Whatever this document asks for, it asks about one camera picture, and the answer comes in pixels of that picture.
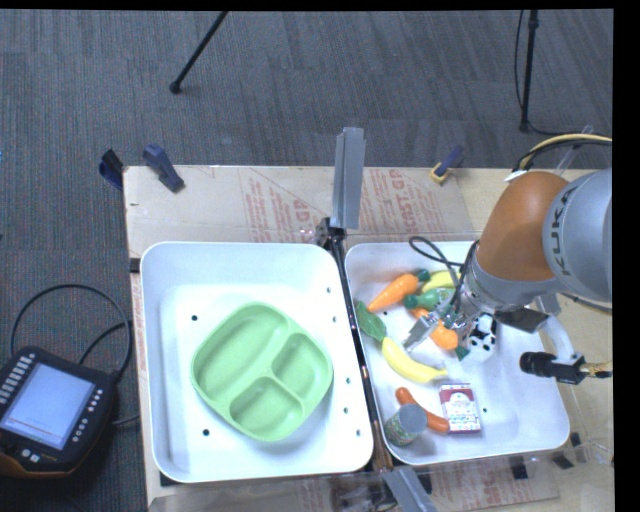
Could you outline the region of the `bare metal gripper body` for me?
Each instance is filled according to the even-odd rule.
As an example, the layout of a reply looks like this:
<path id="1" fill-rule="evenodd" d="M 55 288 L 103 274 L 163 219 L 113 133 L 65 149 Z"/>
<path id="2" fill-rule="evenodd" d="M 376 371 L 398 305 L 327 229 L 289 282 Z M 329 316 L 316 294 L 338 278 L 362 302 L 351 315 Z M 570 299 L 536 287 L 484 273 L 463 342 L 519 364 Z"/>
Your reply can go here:
<path id="1" fill-rule="evenodd" d="M 453 289 L 439 301 L 435 314 L 444 325 L 461 334 L 493 334 L 494 316 L 463 291 Z"/>

